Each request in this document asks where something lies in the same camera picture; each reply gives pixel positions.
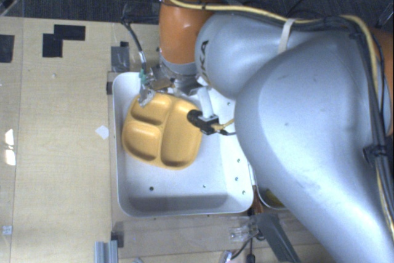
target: black cable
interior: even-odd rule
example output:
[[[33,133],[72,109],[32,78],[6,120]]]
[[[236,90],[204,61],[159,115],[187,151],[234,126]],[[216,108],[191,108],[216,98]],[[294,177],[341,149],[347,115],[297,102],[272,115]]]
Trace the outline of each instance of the black cable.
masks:
[[[298,13],[300,13],[300,12],[306,12],[306,13],[310,13],[310,14],[313,14],[313,16],[315,17],[315,16],[319,16],[320,18],[324,18],[326,15],[325,14],[322,14],[321,12],[318,12],[318,11],[315,11],[315,10],[310,10],[310,9],[297,9],[297,10],[293,10],[292,12],[289,12],[288,14],[287,14],[287,17],[289,18],[289,17],[292,17],[292,16],[294,16],[295,14],[298,14]]]
[[[372,79],[372,67],[370,57],[362,58],[366,67],[366,77],[368,82],[368,95],[369,95],[369,109],[371,115],[372,139],[374,145],[385,146],[385,129],[384,120],[380,113],[379,102],[376,97],[374,83]]]
[[[253,255],[253,238],[251,239],[251,248],[249,254],[246,256],[246,263],[255,263],[256,257]]]
[[[380,114],[383,115],[383,104],[384,104],[384,89],[385,89],[385,80],[384,80],[384,55],[382,51],[382,46],[380,46],[379,41],[376,36],[372,34],[372,38],[377,46],[380,57],[380,80],[382,81],[382,93],[380,95]]]
[[[382,183],[382,191],[387,202],[387,211],[392,219],[394,219],[394,183],[392,175],[390,174],[390,165],[388,159],[379,157],[376,159],[376,168],[379,172],[379,176]]]
[[[141,51],[142,51],[142,46],[141,46],[141,44],[140,44],[140,41],[138,40],[137,35],[134,33],[133,29],[131,28],[130,23],[127,23],[127,22],[124,20],[123,17],[121,18],[121,22],[122,22],[122,24],[124,25],[124,27],[128,30],[128,32],[130,33],[132,39],[133,39],[134,42],[135,42],[135,45],[137,46],[138,51],[141,52]]]
[[[141,16],[128,15],[125,20],[131,21],[132,23],[158,24],[159,16],[158,15],[141,15]]]
[[[244,251],[244,248],[246,248],[247,244],[248,244],[249,242],[251,242],[252,239],[253,239],[253,237],[247,239],[247,240],[245,241],[245,243],[242,245],[241,249],[239,249],[237,252],[234,253],[234,255],[231,256],[231,259],[233,260],[233,259],[235,259],[236,257],[238,257],[238,256],[242,253],[242,251]]]
[[[219,131],[219,134],[224,135],[224,136],[234,136],[234,135],[236,135],[236,132],[228,132],[224,129],[221,129]]]
[[[185,4],[202,4],[203,6],[206,6],[206,5],[209,5],[209,4],[224,4],[224,3],[226,3],[226,1],[224,1],[224,0],[220,0],[220,1],[207,1],[207,2],[204,2],[204,1],[201,1],[201,0],[198,0],[198,1],[178,0],[178,1],[184,2]],[[166,6],[175,6],[175,7],[178,7],[178,6],[175,5],[175,4],[168,4],[168,3],[165,3],[164,1],[161,1],[161,3],[164,4],[164,5],[166,5]]]

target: yellow foam object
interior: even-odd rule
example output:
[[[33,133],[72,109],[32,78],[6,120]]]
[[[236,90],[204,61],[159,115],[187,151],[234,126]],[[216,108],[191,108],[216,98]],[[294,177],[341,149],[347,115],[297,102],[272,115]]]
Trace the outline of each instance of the yellow foam object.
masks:
[[[137,96],[123,124],[125,151],[154,166],[183,169],[195,160],[202,133],[187,120],[194,104],[169,94],[157,93],[145,107]]]

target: black clamp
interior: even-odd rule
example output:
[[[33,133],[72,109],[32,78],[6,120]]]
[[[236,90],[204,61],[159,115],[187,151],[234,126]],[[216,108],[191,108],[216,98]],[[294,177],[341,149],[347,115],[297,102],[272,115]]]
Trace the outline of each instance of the black clamp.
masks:
[[[212,127],[212,124],[218,124],[219,118],[215,115],[206,121],[205,119],[201,119],[202,115],[202,111],[191,110],[189,113],[187,113],[187,120],[194,126],[198,127],[205,135],[216,133],[216,130]]]
[[[375,161],[379,158],[387,158],[387,146],[384,145],[370,145],[363,148],[364,159],[372,166],[375,166]]]

